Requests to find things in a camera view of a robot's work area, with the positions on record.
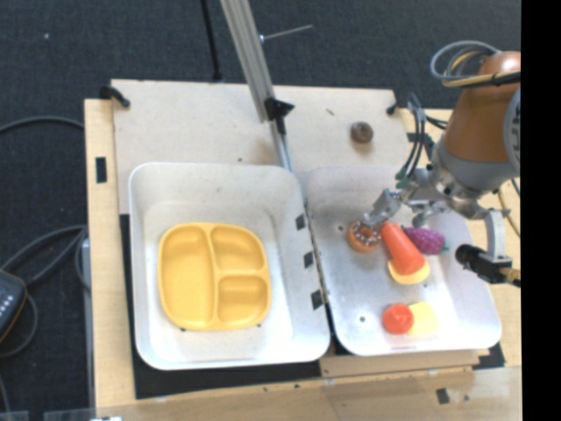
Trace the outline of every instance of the dark carpet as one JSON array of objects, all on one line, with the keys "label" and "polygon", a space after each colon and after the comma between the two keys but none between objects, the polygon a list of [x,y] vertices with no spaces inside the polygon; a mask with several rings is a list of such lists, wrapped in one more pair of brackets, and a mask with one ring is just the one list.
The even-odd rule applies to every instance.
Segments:
[{"label": "dark carpet", "polygon": [[[274,84],[414,91],[425,107],[453,107],[458,93],[431,78],[440,47],[479,40],[520,50],[522,0],[250,0],[264,35],[313,29],[265,43]],[[243,82],[218,0],[209,0],[221,72]],[[83,121],[84,98],[112,78],[203,80],[213,76],[199,0],[0,0],[0,129],[21,118]],[[52,230],[87,220],[83,132],[37,123],[0,132],[0,264]],[[60,237],[13,272],[30,277],[72,239]],[[30,289],[37,333],[0,359],[13,410],[33,420],[87,407],[83,291],[72,254]],[[1,345],[32,327],[26,309]],[[0,411],[4,410],[0,399]]]}]

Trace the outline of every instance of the toy donut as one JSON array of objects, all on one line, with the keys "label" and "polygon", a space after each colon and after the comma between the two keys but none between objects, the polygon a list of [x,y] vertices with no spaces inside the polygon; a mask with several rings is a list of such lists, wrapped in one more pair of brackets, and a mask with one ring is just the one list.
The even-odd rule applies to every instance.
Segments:
[{"label": "toy donut", "polygon": [[347,231],[349,245],[360,253],[370,253],[380,240],[380,233],[362,221],[355,221]]}]

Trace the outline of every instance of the black device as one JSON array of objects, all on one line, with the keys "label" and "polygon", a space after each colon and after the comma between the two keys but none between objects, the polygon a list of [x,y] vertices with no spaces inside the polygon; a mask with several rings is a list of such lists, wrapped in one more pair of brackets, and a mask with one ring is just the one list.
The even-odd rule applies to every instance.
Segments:
[{"label": "black device", "polygon": [[0,269],[0,342],[14,325],[26,299],[25,283]]}]

